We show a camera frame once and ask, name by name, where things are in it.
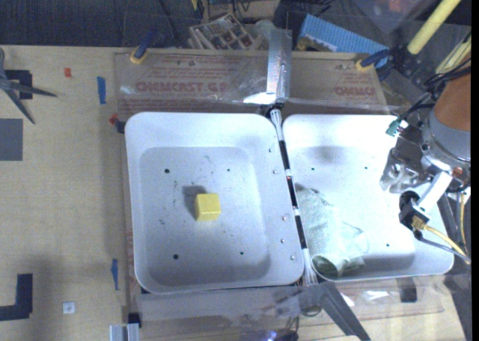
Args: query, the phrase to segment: gray square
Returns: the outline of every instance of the gray square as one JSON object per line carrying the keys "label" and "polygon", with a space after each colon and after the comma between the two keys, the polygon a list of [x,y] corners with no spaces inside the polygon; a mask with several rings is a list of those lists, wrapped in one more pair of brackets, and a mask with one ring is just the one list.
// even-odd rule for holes
{"label": "gray square", "polygon": [[23,160],[23,119],[0,119],[0,161]]}

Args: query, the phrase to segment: yellow block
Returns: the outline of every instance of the yellow block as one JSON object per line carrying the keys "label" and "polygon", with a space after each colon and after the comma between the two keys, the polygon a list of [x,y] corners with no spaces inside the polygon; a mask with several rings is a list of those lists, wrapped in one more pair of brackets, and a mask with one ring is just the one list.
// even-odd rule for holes
{"label": "yellow block", "polygon": [[195,198],[196,221],[216,220],[222,208],[217,194],[197,194]]}

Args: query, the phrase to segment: yellow pole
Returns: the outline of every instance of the yellow pole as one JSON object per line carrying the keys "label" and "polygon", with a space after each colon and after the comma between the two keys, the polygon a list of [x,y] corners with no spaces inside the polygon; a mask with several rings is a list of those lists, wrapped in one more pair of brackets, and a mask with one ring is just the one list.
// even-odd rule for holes
{"label": "yellow pole", "polygon": [[442,0],[418,33],[412,38],[407,46],[408,51],[413,55],[417,55],[460,2],[461,0]]}

